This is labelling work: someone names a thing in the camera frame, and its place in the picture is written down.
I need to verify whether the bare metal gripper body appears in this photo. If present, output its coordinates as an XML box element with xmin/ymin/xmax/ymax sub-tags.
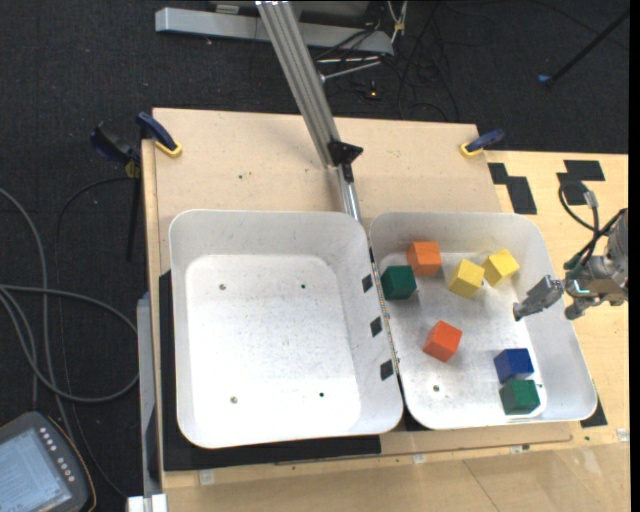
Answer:
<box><xmin>563</xmin><ymin>233</ymin><xmax>629</xmax><ymax>308</ymax></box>

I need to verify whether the yellow cube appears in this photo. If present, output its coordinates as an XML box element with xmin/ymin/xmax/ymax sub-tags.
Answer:
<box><xmin>446</xmin><ymin>257</ymin><xmax>487</xmax><ymax>300</ymax></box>
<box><xmin>480</xmin><ymin>248</ymin><xmax>522</xmax><ymax>288</ymax></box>

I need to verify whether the white plastic tray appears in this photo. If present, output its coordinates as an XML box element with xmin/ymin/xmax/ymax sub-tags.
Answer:
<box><xmin>368</xmin><ymin>211</ymin><xmax>600</xmax><ymax>432</ymax></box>
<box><xmin>168</xmin><ymin>208</ymin><xmax>405</xmax><ymax>450</ymax></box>

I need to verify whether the blue cube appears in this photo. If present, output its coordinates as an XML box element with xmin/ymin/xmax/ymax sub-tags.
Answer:
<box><xmin>492</xmin><ymin>347</ymin><xmax>536</xmax><ymax>385</ymax></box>

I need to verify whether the green cube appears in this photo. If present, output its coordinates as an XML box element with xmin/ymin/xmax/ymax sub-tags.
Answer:
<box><xmin>379</xmin><ymin>264</ymin><xmax>419</xmax><ymax>302</ymax></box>
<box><xmin>498</xmin><ymin>378</ymin><xmax>542</xmax><ymax>417</ymax></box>

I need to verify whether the orange cube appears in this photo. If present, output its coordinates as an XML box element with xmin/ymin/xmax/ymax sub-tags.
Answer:
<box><xmin>405</xmin><ymin>241</ymin><xmax>444</xmax><ymax>277</ymax></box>
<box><xmin>422</xmin><ymin>319</ymin><xmax>464</xmax><ymax>364</ymax></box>

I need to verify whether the pale wood board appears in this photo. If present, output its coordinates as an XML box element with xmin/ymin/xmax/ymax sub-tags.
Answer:
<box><xmin>150</xmin><ymin>106</ymin><xmax>574</xmax><ymax>467</ymax></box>

